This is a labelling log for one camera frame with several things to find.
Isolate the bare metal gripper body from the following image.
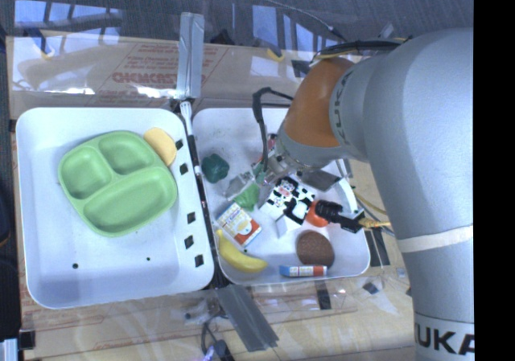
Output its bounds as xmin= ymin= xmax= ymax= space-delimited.
xmin=253 ymin=153 xmax=303 ymax=188

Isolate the light green toy vegetable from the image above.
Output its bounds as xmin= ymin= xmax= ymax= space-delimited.
xmin=232 ymin=182 xmax=261 ymax=211

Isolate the dark green toy pepper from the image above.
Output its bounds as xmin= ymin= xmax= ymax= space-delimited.
xmin=200 ymin=153 xmax=231 ymax=184

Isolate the black and white cow carton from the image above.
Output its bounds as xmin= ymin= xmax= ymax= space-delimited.
xmin=258 ymin=176 xmax=317 ymax=238

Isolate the white and orange carton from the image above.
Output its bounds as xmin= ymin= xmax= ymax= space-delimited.
xmin=216 ymin=201 xmax=262 ymax=248

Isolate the orange round toy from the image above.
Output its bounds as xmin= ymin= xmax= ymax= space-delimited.
xmin=304 ymin=200 xmax=331 ymax=228

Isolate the yellow banana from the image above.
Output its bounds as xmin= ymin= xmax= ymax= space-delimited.
xmin=216 ymin=228 xmax=269 ymax=274

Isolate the brown round biscuit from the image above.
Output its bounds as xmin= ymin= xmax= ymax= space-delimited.
xmin=295 ymin=230 xmax=336 ymax=268

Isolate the blue and orange packet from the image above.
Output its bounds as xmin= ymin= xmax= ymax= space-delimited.
xmin=278 ymin=264 xmax=328 ymax=278

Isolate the yellow toy bread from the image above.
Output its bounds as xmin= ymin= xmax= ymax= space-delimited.
xmin=142 ymin=127 xmax=178 ymax=167

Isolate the white plastic tray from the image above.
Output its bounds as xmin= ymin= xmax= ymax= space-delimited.
xmin=14 ymin=106 xmax=215 ymax=310
xmin=192 ymin=107 xmax=371 ymax=287

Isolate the green divided plate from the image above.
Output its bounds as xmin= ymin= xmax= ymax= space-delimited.
xmin=57 ymin=129 xmax=179 ymax=238

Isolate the brown cardboard board, red print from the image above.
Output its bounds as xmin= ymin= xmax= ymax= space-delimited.
xmin=6 ymin=35 xmax=412 ymax=361

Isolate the black cylinder on white bracket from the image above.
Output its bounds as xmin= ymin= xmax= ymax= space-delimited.
xmin=302 ymin=168 xmax=366 ymax=234

